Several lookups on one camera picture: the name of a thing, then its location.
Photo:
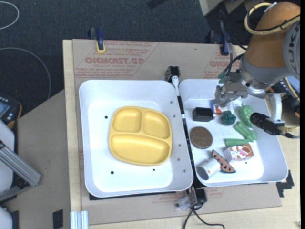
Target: yellow plate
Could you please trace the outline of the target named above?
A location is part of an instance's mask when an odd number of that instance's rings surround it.
[[[172,129],[159,111],[134,106],[119,108],[109,133],[112,154],[119,160],[145,166],[164,163],[172,151]]]

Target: brown cookie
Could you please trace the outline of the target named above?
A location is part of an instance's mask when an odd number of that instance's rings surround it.
[[[208,129],[197,126],[190,132],[190,141],[196,148],[206,149],[212,145],[213,137]]]

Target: white cup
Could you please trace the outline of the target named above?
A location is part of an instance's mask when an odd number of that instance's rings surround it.
[[[211,158],[197,167],[197,174],[203,179],[208,180],[210,177],[221,171],[221,165],[215,158]]]

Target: cardboard sheet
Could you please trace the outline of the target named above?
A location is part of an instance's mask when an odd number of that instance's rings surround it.
[[[187,215],[176,211],[175,202],[185,192],[125,198],[90,200],[84,183],[81,135],[80,85],[89,79],[160,80],[168,66],[179,66],[184,79],[216,79],[229,64],[220,54],[220,45],[192,43],[105,41],[106,52],[98,54],[93,40],[73,40],[73,61],[79,142],[82,210],[89,213],[89,224],[103,224]],[[243,53],[236,48],[234,57]],[[232,70],[238,68],[233,64]],[[275,183],[205,188],[208,201],[198,213],[281,206]]]

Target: yellow wire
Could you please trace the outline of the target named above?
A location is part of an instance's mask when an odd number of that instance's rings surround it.
[[[300,103],[300,97],[296,94],[295,90],[289,83],[287,77],[284,78],[286,85],[288,86],[289,90],[291,91],[292,95],[295,97],[295,99]]]
[[[281,130],[282,132],[286,133],[286,132],[292,132],[294,130],[298,130],[298,129],[300,129],[300,127],[299,126],[296,126],[296,127],[279,126],[278,129]]]
[[[268,35],[268,34],[272,34],[272,33],[275,33],[275,32],[277,32],[277,31],[280,31],[280,30],[284,30],[284,29],[286,29],[289,25],[292,25],[292,24],[294,24],[294,23],[296,23],[296,22],[298,22],[298,21],[301,20],[301,15],[298,15],[298,16],[295,17],[294,19],[292,19],[292,20],[290,20],[290,21],[288,21],[288,22],[286,22],[286,23],[283,23],[281,26],[279,25],[278,27],[276,27],[276,28],[274,28],[274,29],[272,29],[272,30],[256,31],[256,30],[251,29],[251,28],[249,27],[249,25],[248,25],[248,19],[249,19],[250,15],[251,15],[256,9],[258,9],[258,8],[260,8],[260,7],[263,7],[263,6],[270,6],[270,5],[272,5],[272,4],[269,3],[269,2],[262,2],[262,3],[259,3],[259,4],[255,5],[255,6],[253,6],[253,7],[249,10],[248,14],[246,15],[246,17],[245,17],[245,19],[244,19],[244,26],[245,26],[245,28],[246,28],[246,30],[247,30],[248,32],[250,32],[251,34],[254,34],[254,35]]]

